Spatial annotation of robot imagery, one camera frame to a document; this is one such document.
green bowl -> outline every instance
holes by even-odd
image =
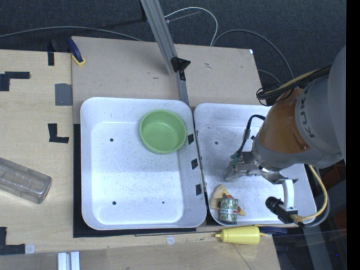
[[[187,137],[183,120],[168,110],[147,113],[140,122],[140,137],[146,148],[157,154],[177,151]]]

white tray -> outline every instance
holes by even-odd
[[[185,122],[190,137],[178,151],[159,155],[144,147],[139,123],[155,109],[170,110]],[[82,104],[80,121],[86,224],[97,230],[202,224],[203,180],[192,112],[185,103],[94,97]]]
[[[281,185],[273,185],[261,176],[243,176],[234,182],[225,182],[223,179],[230,156],[241,145],[248,119],[253,114],[266,116],[268,111],[268,107],[260,105],[204,103],[196,107],[194,112],[197,142],[208,198],[210,199],[217,186],[223,184],[227,191],[238,199],[239,206],[246,214],[245,216],[238,215],[237,225],[239,226],[282,223],[265,206],[265,201],[270,196],[284,200]],[[250,136],[256,136],[262,123],[260,119],[253,119]],[[251,150],[252,141],[248,139],[244,151]],[[304,165],[293,165],[282,170],[281,174],[291,179],[298,179],[294,183],[295,207],[299,211],[298,214],[315,213],[316,206]],[[218,211],[211,209],[210,213],[219,224],[229,225],[218,219]]]

yellow cylinder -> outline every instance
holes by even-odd
[[[256,245],[260,242],[260,230],[257,226],[225,228],[215,237],[224,243]]]

wooden table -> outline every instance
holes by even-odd
[[[87,39],[92,38],[79,38],[82,45],[87,45]],[[111,42],[121,44],[123,49],[128,47],[135,54],[143,53],[142,47],[149,53],[158,51],[155,43],[105,41],[109,45]],[[191,107],[202,102],[257,104],[255,92],[260,83],[249,50],[177,45],[177,51],[195,65],[186,70]],[[167,83],[164,69],[157,67],[161,65],[160,54],[151,58],[155,66],[147,62],[148,58],[142,56],[136,67],[120,60],[122,71],[127,71],[128,77],[143,87],[133,89],[138,94],[118,91],[117,96],[169,98],[169,93],[159,88],[159,82]],[[46,260],[42,253],[62,251],[80,251],[86,269],[96,269],[96,266],[98,269],[100,264],[109,266],[108,269],[120,269],[116,267],[119,263],[124,269],[183,269],[184,265],[199,269],[219,269],[220,265],[239,269],[241,265],[244,269],[249,265],[251,269],[263,269],[264,265],[267,269],[280,268],[271,237],[262,238],[256,246],[224,244],[214,237],[221,227],[206,223],[196,232],[173,235],[174,245],[167,245],[166,235],[73,238],[73,123],[76,123],[81,101],[97,93],[86,91],[86,87],[78,90],[82,81],[72,79],[74,67],[78,66],[72,65],[69,53],[54,53],[54,59],[55,64],[49,66],[47,52],[0,51],[0,74],[28,71],[31,75],[30,79],[11,79],[10,90],[0,92],[0,157],[52,177],[49,194],[39,205],[0,191],[0,226],[7,227],[7,245],[25,243],[35,247],[35,254],[1,257],[0,268],[6,269],[16,261],[17,269],[21,269],[21,262],[31,265],[37,259]],[[86,71],[86,66],[76,71]],[[146,75],[136,76],[136,72]],[[61,83],[73,85],[74,108],[56,105],[55,85]],[[142,94],[149,83],[158,83],[154,89],[159,91]],[[172,88],[176,82],[171,85],[172,93],[176,92]],[[118,81],[118,89],[126,89],[125,86],[131,87],[131,84],[126,79]],[[49,142],[49,123],[56,123],[57,135],[69,137],[69,142]]]

can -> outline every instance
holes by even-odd
[[[236,223],[238,199],[221,198],[219,207],[219,220],[226,223]]]

